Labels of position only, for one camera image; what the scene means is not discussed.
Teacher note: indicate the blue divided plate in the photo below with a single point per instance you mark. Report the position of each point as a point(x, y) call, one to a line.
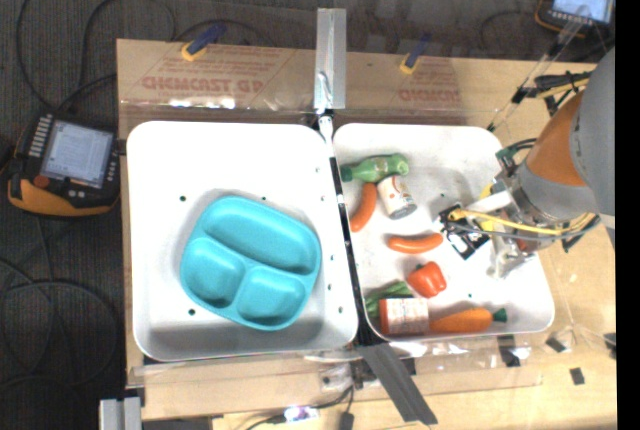
point(250, 263)

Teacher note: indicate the green bean pods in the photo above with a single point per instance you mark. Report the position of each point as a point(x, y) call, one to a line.
point(387, 294)

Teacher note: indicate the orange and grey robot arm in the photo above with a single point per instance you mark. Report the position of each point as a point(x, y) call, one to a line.
point(560, 153)

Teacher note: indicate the orange carrot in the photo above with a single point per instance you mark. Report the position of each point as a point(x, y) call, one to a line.
point(462, 320)

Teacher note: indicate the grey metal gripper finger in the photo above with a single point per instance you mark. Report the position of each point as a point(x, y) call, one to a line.
point(521, 260)
point(500, 258)

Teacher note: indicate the orange sausage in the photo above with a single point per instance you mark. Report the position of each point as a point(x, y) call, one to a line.
point(364, 209)
point(415, 243)

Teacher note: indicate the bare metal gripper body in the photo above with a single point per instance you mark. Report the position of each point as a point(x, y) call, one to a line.
point(529, 224)

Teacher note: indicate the white can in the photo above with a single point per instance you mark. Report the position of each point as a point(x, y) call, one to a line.
point(397, 197)

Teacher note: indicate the green bottle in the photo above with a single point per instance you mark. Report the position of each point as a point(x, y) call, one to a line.
point(375, 168)

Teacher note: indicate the orange and white bottle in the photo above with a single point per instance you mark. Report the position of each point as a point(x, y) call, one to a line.
point(404, 316)

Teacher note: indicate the orange bell pepper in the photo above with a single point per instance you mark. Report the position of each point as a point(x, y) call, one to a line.
point(427, 279)

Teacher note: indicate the brown cardboard board red print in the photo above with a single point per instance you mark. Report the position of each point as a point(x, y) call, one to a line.
point(480, 83)

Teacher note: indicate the white plastic tray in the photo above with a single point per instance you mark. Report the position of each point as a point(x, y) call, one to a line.
point(165, 268)
point(460, 168)

